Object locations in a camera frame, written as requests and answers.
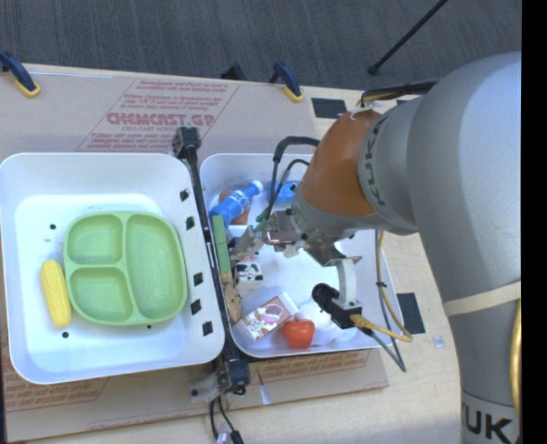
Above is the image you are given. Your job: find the white plastic tray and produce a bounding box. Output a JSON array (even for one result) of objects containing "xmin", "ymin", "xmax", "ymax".
[
  {"xmin": 0, "ymin": 152, "xmax": 227, "ymax": 386},
  {"xmin": 198, "ymin": 153, "xmax": 406, "ymax": 360}
]

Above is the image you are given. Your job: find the black and white cow carton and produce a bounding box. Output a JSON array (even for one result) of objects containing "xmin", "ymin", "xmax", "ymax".
[{"xmin": 232, "ymin": 260, "xmax": 265, "ymax": 291}]

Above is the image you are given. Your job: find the brown chocolate chip biscuit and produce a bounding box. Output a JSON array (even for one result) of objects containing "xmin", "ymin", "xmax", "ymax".
[{"xmin": 221, "ymin": 278, "xmax": 244, "ymax": 324}]

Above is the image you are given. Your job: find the black block with thin wires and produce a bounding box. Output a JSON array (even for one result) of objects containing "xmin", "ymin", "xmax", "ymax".
[
  {"xmin": 213, "ymin": 357, "xmax": 252, "ymax": 396},
  {"xmin": 171, "ymin": 126, "xmax": 203, "ymax": 157}
]

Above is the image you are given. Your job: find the red toy apple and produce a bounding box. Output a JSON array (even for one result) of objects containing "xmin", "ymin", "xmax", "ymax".
[{"xmin": 282, "ymin": 316, "xmax": 317, "ymax": 351}]

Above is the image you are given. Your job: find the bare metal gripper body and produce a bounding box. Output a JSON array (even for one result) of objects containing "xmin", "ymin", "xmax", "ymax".
[{"xmin": 262, "ymin": 208, "xmax": 312, "ymax": 253}]

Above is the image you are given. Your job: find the yellow corn cob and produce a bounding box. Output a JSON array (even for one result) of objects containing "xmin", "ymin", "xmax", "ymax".
[{"xmin": 39, "ymin": 258, "xmax": 73, "ymax": 328}]

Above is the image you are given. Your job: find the pink and brown carton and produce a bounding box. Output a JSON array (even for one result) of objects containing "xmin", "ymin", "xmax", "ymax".
[{"xmin": 239, "ymin": 295, "xmax": 296, "ymax": 342}]

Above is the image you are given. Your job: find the green divided plate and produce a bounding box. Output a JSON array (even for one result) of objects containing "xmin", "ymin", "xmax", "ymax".
[{"xmin": 62, "ymin": 210, "xmax": 189, "ymax": 327}]

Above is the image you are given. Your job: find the green rectangular stick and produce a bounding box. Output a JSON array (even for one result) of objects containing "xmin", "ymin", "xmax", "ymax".
[{"xmin": 211, "ymin": 214, "xmax": 233, "ymax": 275}]

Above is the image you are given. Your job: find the blue bottle with white cap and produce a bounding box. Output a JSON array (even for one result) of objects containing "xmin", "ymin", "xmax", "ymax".
[{"xmin": 207, "ymin": 179, "xmax": 265, "ymax": 227}]

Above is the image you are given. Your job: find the brown cardboard board red print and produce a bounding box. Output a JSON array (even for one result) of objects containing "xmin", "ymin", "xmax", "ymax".
[{"xmin": 0, "ymin": 62, "xmax": 391, "ymax": 443}]

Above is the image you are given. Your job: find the black cylinder on white bracket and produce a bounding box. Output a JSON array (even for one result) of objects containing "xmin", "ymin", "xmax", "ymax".
[{"xmin": 310, "ymin": 254, "xmax": 364, "ymax": 330}]

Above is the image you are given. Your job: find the black stand pole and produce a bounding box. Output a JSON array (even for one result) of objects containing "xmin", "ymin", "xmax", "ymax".
[{"xmin": 367, "ymin": 0, "xmax": 480, "ymax": 77}]

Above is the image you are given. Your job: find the thin black and white rod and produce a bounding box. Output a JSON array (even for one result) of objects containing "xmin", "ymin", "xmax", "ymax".
[{"xmin": 185, "ymin": 145, "xmax": 238, "ymax": 365}]

